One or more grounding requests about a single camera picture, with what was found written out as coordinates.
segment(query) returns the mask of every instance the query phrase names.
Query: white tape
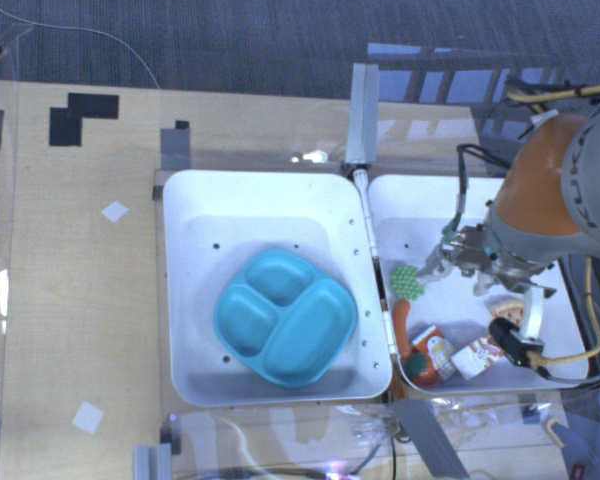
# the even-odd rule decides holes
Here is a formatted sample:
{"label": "white tape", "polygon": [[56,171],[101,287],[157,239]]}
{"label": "white tape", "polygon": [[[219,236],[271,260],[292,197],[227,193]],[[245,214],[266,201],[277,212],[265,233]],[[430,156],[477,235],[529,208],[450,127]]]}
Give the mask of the white tape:
{"label": "white tape", "polygon": [[82,402],[72,423],[80,430],[84,430],[93,435],[96,433],[96,430],[98,430],[98,425],[100,425],[102,416],[104,416],[104,411],[102,409],[98,409],[89,402]]}
{"label": "white tape", "polygon": [[102,215],[104,215],[111,222],[118,222],[120,217],[122,217],[128,211],[129,208],[123,205],[120,201],[114,201],[104,210],[102,210]]}

